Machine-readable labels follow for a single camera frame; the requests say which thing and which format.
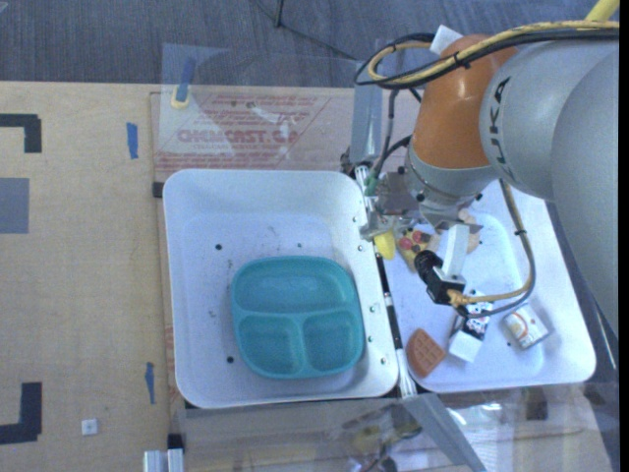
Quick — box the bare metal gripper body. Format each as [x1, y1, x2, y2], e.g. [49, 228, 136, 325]
[375, 170, 482, 229]

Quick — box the pizza slice with red toppings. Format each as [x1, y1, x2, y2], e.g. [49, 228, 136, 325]
[395, 228, 434, 273]

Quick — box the thin black and white rod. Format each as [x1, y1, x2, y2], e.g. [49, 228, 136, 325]
[353, 163, 420, 398]

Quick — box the teal divided plate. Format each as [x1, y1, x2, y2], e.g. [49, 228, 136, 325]
[229, 255, 367, 382]

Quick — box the brown waffle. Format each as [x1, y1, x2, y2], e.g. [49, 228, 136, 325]
[405, 327, 448, 379]

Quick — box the black and white carton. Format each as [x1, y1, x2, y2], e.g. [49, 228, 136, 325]
[447, 289, 495, 364]

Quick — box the white plastic tray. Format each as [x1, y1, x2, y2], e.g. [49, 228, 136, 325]
[379, 178, 599, 394]
[161, 168, 401, 410]

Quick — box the black cylinder on white bracket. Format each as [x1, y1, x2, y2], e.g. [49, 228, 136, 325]
[413, 223, 471, 307]

